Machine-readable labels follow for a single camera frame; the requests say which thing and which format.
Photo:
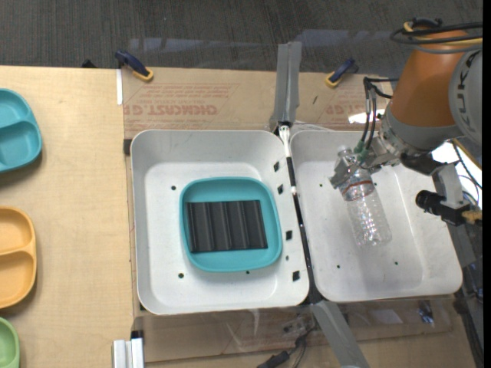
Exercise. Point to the black ribbed rectangular pad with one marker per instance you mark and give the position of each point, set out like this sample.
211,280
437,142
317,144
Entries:
226,225

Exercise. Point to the green divided plate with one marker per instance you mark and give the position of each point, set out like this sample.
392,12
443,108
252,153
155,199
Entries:
7,343

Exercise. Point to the clear plastic bottle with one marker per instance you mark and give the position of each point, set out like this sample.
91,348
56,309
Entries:
368,217

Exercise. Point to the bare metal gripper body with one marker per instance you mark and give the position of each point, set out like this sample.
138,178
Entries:
385,152

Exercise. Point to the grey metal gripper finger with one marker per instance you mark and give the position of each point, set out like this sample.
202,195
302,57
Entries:
340,176
364,167

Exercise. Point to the white plastic tray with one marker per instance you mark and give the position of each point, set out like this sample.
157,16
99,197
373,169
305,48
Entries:
161,244
414,251

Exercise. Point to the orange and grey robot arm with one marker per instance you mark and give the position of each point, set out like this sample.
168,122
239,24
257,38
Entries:
426,90

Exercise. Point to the black cylinder on white bracket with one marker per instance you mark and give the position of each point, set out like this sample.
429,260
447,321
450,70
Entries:
445,201

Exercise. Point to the blue divided plate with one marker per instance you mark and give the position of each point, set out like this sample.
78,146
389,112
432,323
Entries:
17,136

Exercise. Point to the orange divided plate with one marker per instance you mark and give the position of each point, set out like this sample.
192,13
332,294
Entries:
15,259

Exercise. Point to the brown cardboard board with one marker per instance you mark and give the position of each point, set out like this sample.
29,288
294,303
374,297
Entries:
199,106

